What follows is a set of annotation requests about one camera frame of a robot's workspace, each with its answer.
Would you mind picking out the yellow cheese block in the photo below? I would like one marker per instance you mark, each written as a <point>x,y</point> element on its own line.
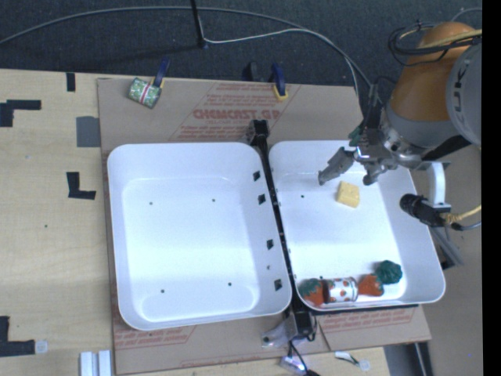
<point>348,195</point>

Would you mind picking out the brown cardboard board, red print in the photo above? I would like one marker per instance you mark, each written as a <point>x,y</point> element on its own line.
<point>219,104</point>

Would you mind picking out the green and red patterned can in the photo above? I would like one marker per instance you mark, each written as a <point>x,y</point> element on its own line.
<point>144,92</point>

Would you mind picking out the red strawberry with green leaves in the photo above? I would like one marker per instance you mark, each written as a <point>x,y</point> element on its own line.
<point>312,293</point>

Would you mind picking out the white plastic tray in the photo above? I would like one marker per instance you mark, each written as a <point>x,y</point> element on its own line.
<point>188,241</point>
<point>340,241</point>

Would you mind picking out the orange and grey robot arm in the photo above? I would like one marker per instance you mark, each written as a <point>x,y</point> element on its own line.
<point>422,92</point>

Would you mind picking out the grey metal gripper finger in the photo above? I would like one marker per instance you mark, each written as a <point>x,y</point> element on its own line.
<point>336,167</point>
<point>372,175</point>

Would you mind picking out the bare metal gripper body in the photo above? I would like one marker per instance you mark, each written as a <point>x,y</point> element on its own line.
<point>381,153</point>

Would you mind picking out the green broccoli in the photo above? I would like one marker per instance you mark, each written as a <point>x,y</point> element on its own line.
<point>389,272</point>

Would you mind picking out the black cylinder on white bracket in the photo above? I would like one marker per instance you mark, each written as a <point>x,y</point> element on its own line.
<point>424,208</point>

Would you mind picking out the white can with strawberry print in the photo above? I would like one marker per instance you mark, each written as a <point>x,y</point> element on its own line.
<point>343,289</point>

